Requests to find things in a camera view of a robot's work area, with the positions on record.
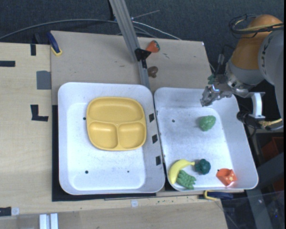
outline yellow divided plate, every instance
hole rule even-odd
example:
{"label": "yellow divided plate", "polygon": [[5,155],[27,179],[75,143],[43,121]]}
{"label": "yellow divided plate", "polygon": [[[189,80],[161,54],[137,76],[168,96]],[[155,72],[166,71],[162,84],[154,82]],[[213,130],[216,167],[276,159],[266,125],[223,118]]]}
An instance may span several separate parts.
{"label": "yellow divided plate", "polygon": [[87,131],[92,144],[103,150],[132,150],[146,141],[146,120],[132,98],[99,97],[87,107]]}

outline white tray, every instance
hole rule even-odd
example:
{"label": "white tray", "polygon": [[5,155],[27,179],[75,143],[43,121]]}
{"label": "white tray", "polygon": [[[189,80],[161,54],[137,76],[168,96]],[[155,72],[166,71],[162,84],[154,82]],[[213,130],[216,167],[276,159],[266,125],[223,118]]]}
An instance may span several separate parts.
{"label": "white tray", "polygon": [[[195,190],[252,189],[258,183],[258,175],[243,124],[237,120],[239,111],[236,98],[221,99],[211,106],[202,107],[203,89],[159,88],[154,103],[160,132],[164,163],[167,170],[179,159],[211,163],[208,174],[196,172],[193,166],[184,171],[196,177]],[[216,123],[203,132],[199,118],[214,115]],[[225,186],[216,177],[218,169],[233,169],[238,180]],[[178,191],[189,191],[172,185]]]}
{"label": "white tray", "polygon": [[[104,151],[91,144],[84,120],[86,109],[92,99],[104,96],[129,97],[142,105],[147,125],[147,138],[142,147]],[[148,88],[130,84],[65,83],[58,91],[58,116],[59,181],[67,193],[154,193],[163,187],[161,146],[153,96]]]}

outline green toy vegetable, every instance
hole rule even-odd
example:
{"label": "green toy vegetable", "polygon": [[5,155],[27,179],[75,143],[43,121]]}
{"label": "green toy vegetable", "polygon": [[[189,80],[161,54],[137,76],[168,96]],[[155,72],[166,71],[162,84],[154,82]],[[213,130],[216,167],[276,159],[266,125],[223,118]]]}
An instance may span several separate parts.
{"label": "green toy vegetable", "polygon": [[213,115],[207,115],[201,118],[199,121],[200,128],[205,132],[210,130],[216,122],[216,118]]}
{"label": "green toy vegetable", "polygon": [[196,178],[187,174],[184,170],[180,170],[177,177],[177,183],[187,189],[194,189]]}
{"label": "green toy vegetable", "polygon": [[201,172],[203,175],[208,174],[211,169],[211,164],[209,161],[206,161],[204,158],[201,159],[199,162],[196,162],[195,170]]}

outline yellow banana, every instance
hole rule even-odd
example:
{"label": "yellow banana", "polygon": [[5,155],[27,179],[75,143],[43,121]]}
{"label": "yellow banana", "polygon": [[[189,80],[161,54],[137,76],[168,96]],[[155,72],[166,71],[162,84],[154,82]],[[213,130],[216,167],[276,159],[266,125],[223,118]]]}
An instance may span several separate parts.
{"label": "yellow banana", "polygon": [[195,162],[190,162],[187,161],[186,159],[179,159],[178,161],[176,161],[175,163],[173,163],[173,165],[171,166],[171,168],[168,171],[168,179],[170,181],[171,184],[175,184],[179,171],[189,165],[195,165]]}

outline wooden table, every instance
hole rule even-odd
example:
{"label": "wooden table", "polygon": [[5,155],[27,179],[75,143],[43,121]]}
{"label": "wooden table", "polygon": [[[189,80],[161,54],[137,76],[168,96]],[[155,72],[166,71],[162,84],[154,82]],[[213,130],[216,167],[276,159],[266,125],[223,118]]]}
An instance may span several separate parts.
{"label": "wooden table", "polygon": [[[130,61],[121,36],[52,33],[62,48],[60,57],[53,55],[49,45],[36,45],[36,55],[32,55],[35,46],[0,42],[0,61],[15,61],[15,67],[0,67],[0,208],[18,208],[20,215],[62,213],[60,223],[67,221],[68,212],[77,213],[81,224],[89,217],[89,212],[82,211],[93,211],[102,225],[106,224],[102,218],[107,213],[115,214],[114,220],[121,225],[125,220],[118,219],[118,215],[125,212],[126,220],[137,216],[141,218],[138,221],[141,226],[157,225],[160,221],[169,223],[174,213],[176,225],[181,220],[190,226],[194,220],[193,226],[226,228],[220,201],[198,199],[197,194],[201,192],[185,194],[163,189],[154,198],[136,198],[136,208],[132,208],[131,198],[52,202],[52,105],[57,103],[59,86],[68,81],[139,83],[136,63]],[[146,47],[150,40],[139,38],[141,47]],[[157,41],[160,52],[152,53],[147,59],[148,66],[159,69],[157,77],[150,78],[152,92],[162,86],[204,88],[207,85],[211,72],[202,42]],[[71,45],[82,50],[71,52]],[[87,67],[93,74],[85,73]],[[37,89],[36,75],[40,71],[52,73],[52,90]],[[39,106],[38,114],[48,116],[48,121],[31,120],[32,104]],[[13,223],[13,217],[5,220],[9,222]],[[129,225],[129,228],[141,227]]]}

